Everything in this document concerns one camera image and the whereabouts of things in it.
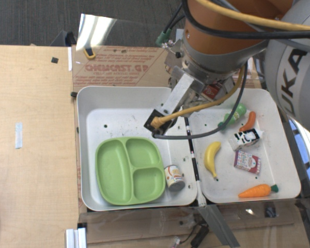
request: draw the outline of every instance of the green connector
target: green connector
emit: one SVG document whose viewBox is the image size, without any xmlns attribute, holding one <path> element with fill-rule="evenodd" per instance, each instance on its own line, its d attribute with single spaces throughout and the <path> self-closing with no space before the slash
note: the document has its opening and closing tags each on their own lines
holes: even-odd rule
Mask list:
<svg viewBox="0 0 310 248">
<path fill-rule="evenodd" d="M 162 31 L 161 34 L 157 37 L 157 40 L 155 42 L 156 45 L 161 47 L 162 43 L 169 41 L 171 31 L 172 30 L 170 28 L 166 31 L 166 33 L 163 33 Z"/>
</svg>

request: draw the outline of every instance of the toy banana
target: toy banana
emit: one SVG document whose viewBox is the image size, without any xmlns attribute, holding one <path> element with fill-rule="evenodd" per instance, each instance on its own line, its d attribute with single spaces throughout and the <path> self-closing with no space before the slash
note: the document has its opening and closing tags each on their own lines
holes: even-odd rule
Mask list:
<svg viewBox="0 0 310 248">
<path fill-rule="evenodd" d="M 213 142 L 207 147 L 205 152 L 205 159 L 204 159 L 205 167 L 212 173 L 214 179 L 216 179 L 217 177 L 215 168 L 215 155 L 220 149 L 220 147 L 221 142 Z"/>
</svg>

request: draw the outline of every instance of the soup can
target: soup can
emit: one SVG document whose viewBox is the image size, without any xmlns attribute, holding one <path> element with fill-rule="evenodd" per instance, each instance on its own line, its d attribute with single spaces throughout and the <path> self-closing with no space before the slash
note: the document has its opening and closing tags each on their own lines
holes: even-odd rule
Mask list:
<svg viewBox="0 0 310 248">
<path fill-rule="evenodd" d="M 170 191 L 179 191 L 185 187 L 185 182 L 177 165 L 169 165 L 164 171 L 166 184 Z"/>
</svg>

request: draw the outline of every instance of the orange object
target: orange object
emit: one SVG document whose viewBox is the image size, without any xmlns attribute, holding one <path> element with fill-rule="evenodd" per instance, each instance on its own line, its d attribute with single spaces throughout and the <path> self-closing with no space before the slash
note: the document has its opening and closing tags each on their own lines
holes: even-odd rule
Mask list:
<svg viewBox="0 0 310 248">
<path fill-rule="evenodd" d="M 242 132 L 242 131 L 246 131 L 246 130 L 250 130 L 253 128 L 253 125 L 255 123 L 255 120 L 256 120 L 256 113 L 254 111 L 250 111 L 249 112 L 249 116 L 248 116 L 248 121 L 245 125 L 243 125 L 239 131 Z"/>
<path fill-rule="evenodd" d="M 239 197 L 261 197 L 270 195 L 271 191 L 278 192 L 278 186 L 274 184 L 273 186 L 269 186 L 268 184 L 259 184 L 252 188 L 249 188 L 242 193 L 240 193 Z"/>
</svg>

